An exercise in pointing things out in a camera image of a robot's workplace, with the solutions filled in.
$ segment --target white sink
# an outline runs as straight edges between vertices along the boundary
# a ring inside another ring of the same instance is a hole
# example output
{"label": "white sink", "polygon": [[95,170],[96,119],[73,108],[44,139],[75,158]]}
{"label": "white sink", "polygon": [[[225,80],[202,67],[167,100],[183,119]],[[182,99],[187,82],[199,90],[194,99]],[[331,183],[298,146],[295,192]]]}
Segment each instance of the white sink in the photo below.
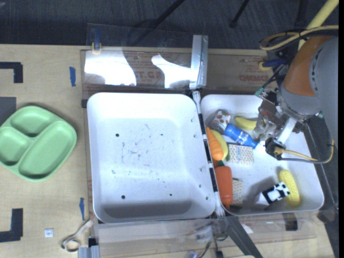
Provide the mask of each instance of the white sink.
{"label": "white sink", "polygon": [[215,208],[193,100],[98,93],[87,103],[94,212],[104,223],[206,218]]}

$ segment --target blue tape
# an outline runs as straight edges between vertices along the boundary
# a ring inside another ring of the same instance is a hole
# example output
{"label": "blue tape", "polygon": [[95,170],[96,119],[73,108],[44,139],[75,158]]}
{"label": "blue tape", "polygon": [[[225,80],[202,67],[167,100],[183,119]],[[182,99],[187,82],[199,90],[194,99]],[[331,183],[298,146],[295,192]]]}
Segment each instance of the blue tape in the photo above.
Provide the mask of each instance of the blue tape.
{"label": "blue tape", "polygon": [[283,60],[283,59],[271,59],[271,60],[268,60],[266,62],[264,62],[262,65],[263,67],[275,67],[275,66],[279,66],[281,64],[285,64],[286,61]]}
{"label": "blue tape", "polygon": [[72,87],[75,87],[75,81],[76,81],[76,75],[75,75],[75,68],[69,67],[69,77],[70,77],[70,83]]}
{"label": "blue tape", "polygon": [[84,214],[84,209],[85,209],[84,198],[80,198],[79,207],[80,207],[80,212],[81,212],[82,220],[85,221],[85,214]]}

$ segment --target metal rod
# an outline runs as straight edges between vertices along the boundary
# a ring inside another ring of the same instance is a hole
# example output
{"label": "metal rod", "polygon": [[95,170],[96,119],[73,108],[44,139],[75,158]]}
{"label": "metal rod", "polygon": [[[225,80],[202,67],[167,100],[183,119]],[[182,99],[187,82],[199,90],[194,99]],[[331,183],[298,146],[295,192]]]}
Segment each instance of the metal rod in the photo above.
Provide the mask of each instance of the metal rod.
{"label": "metal rod", "polygon": [[231,27],[231,28],[234,28],[234,27],[237,26],[237,24],[238,24],[238,19],[240,18],[241,14],[242,14],[243,11],[245,10],[245,8],[246,8],[246,6],[247,6],[247,4],[248,4],[249,1],[250,1],[250,0],[244,0],[244,2],[242,3],[240,9],[239,9],[238,12],[236,13],[234,19],[232,19],[232,20],[230,21],[230,27]]}
{"label": "metal rod", "polygon": [[171,13],[173,13],[185,0],[176,0],[170,7],[168,7],[165,12],[160,15],[158,18],[152,20],[148,23],[145,30],[142,35],[134,42],[132,42],[131,46],[136,46],[139,42],[141,42],[150,32],[151,30],[156,29]]}
{"label": "metal rod", "polygon": [[300,0],[299,10],[297,12],[297,17],[294,23],[294,27],[304,27],[306,26],[306,12],[309,0]]}
{"label": "metal rod", "polygon": [[228,216],[225,218],[225,221],[228,223],[226,230],[228,236],[245,255],[263,258],[236,216]]}

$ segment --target green plate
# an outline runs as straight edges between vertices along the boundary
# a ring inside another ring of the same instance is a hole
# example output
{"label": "green plate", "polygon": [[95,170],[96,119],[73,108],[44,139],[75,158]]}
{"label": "green plate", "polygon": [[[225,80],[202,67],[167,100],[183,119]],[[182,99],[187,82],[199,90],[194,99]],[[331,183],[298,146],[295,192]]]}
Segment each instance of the green plate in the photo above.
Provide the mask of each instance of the green plate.
{"label": "green plate", "polygon": [[74,128],[38,106],[17,110],[0,126],[0,164],[29,181],[44,181],[75,147]]}

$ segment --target clear plastic panel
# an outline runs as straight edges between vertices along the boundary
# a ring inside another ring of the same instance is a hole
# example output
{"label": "clear plastic panel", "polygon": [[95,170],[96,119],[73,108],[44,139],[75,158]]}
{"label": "clear plastic panel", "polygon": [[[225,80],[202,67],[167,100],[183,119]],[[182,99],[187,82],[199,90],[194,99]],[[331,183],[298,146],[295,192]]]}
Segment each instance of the clear plastic panel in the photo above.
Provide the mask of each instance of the clear plastic panel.
{"label": "clear plastic panel", "polygon": [[83,99],[100,91],[176,90],[206,83],[207,36],[89,24]]}
{"label": "clear plastic panel", "polygon": [[[320,221],[315,214],[292,214],[295,220],[281,214],[240,217],[253,243],[294,241],[317,237]],[[173,221],[143,221],[125,224],[98,224],[93,236],[101,257],[133,257],[174,253],[173,257],[201,256],[208,248],[234,247],[228,236],[227,218]]]}
{"label": "clear plastic panel", "polygon": [[[272,75],[262,50],[208,49],[206,35],[89,24],[82,51],[83,100],[97,92],[178,92],[202,88],[253,94]],[[267,89],[274,89],[271,83]]]}

